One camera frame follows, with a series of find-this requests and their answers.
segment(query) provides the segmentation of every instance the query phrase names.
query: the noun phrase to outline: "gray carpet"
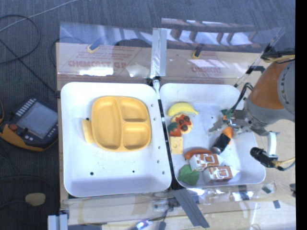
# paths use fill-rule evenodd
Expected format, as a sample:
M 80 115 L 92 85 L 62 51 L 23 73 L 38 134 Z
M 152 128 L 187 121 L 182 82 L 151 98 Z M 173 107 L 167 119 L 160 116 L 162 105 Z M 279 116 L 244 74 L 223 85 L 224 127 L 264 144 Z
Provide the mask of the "gray carpet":
M 30 95 L 56 106 L 56 71 L 48 53 L 60 37 L 61 22 L 152 28 L 161 27 L 162 18 L 171 18 L 251 24 L 257 30 L 278 27 L 284 28 L 285 34 L 276 49 L 295 48 L 295 0 L 78 0 L 55 8 L 68 1 L 71 0 L 0 0 L 0 62 L 8 61 L 0 64 L 0 100 L 6 117 Z M 28 53 L 36 45 L 38 31 L 29 20 L 3 30 L 22 19 L 4 17 L 12 14 L 27 17 L 39 14 L 31 17 L 40 33 L 39 44 L 20 60 L 10 59 Z M 57 144 L 40 153 L 19 149 L 1 139 L 0 154 L 1 178 L 18 174 L 36 176 L 59 190 Z M 18 171 L 11 169 L 8 159 Z M 0 181 L 0 205 L 3 206 L 0 229 L 47 229 L 47 215 L 57 211 L 59 200 L 49 184 L 26 179 Z M 44 192 L 46 203 L 37 209 L 22 203 L 4 206 L 7 202 L 23 201 L 26 192 Z M 42 224 L 27 224 L 29 221 Z

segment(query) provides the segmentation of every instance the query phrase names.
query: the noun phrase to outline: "toy sausage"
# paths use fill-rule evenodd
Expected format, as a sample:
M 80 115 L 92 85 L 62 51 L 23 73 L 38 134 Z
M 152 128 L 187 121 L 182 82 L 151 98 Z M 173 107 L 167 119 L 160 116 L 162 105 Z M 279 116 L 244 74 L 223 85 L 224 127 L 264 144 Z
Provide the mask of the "toy sausage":
M 187 151 L 184 154 L 184 157 L 186 160 L 190 160 L 190 158 L 194 155 L 194 154 L 204 154 L 204 153 L 208 153 L 211 154 L 212 152 L 210 150 L 207 149 L 202 149 L 202 148 L 197 148 L 197 149 L 192 149 L 190 151 Z

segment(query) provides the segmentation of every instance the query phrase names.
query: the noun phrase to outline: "metal strip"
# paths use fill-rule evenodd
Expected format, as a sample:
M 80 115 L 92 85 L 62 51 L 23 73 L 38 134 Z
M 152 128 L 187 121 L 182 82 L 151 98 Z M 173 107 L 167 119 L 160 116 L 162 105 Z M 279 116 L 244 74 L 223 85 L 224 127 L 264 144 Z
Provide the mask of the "metal strip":
M 59 219 L 57 216 L 48 216 L 48 230 L 59 230 Z
M 191 223 L 194 227 L 202 226 L 203 228 L 209 228 L 209 223 L 204 218 L 202 212 L 192 199 L 191 195 L 189 194 L 186 188 L 179 189 L 179 190 L 172 190 L 172 194 L 180 203 L 181 207 L 186 212 L 188 218 L 190 219 Z
M 65 214 L 59 216 L 59 230 L 68 230 L 68 219 Z
M 151 59 L 150 78 L 165 76 L 166 73 L 166 40 L 167 30 L 165 28 L 153 29 L 153 45 Z

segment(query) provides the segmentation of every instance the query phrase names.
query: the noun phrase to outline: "toy banana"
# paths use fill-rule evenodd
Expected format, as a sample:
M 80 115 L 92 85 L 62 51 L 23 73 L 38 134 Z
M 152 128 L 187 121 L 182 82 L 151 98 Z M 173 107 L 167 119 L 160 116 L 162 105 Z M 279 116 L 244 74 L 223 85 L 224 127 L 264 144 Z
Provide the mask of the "toy banana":
M 182 112 L 189 112 L 189 113 L 194 113 L 194 114 L 198 114 L 199 112 L 195 111 L 193 106 L 187 102 L 178 102 L 174 105 L 172 105 L 168 111 L 167 111 L 167 115 L 168 116 L 174 116 L 178 113 L 182 113 Z

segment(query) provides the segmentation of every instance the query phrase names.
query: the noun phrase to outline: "toy food box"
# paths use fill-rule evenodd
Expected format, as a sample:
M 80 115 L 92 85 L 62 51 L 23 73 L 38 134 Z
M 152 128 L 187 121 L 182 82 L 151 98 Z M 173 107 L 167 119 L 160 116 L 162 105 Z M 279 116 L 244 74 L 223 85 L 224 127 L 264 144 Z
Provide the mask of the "toy food box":
M 203 171 L 208 167 L 219 166 L 224 159 L 217 154 L 194 154 L 189 162 L 192 171 Z
M 204 180 L 208 183 L 227 182 L 233 179 L 239 171 L 230 166 L 214 166 L 203 171 Z

